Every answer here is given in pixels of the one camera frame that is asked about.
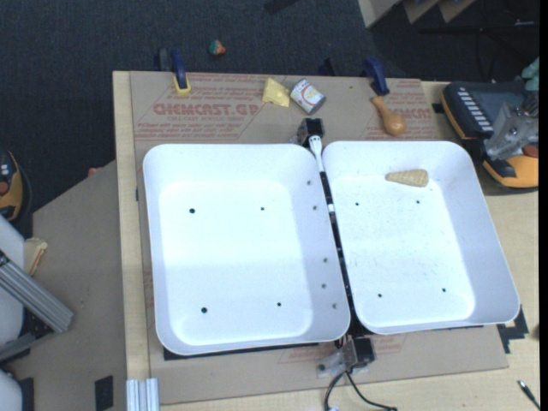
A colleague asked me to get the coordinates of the yellow cheese wedge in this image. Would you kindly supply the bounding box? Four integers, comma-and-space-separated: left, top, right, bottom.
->
261, 77, 292, 110

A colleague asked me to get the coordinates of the thin black and white rod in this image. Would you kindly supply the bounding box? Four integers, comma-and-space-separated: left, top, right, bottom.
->
308, 135, 357, 338

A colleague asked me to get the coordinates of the brown cardboard board red print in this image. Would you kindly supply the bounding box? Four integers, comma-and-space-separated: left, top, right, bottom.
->
128, 70, 510, 406

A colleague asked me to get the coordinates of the beige waffle cone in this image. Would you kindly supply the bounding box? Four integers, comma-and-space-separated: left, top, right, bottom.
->
384, 169, 430, 188

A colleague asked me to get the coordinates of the white plastic tray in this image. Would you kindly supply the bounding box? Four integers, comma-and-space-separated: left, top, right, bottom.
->
320, 140, 521, 336
141, 142, 352, 356

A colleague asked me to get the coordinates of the small white can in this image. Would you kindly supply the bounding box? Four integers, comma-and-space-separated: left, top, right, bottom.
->
289, 78, 327, 116

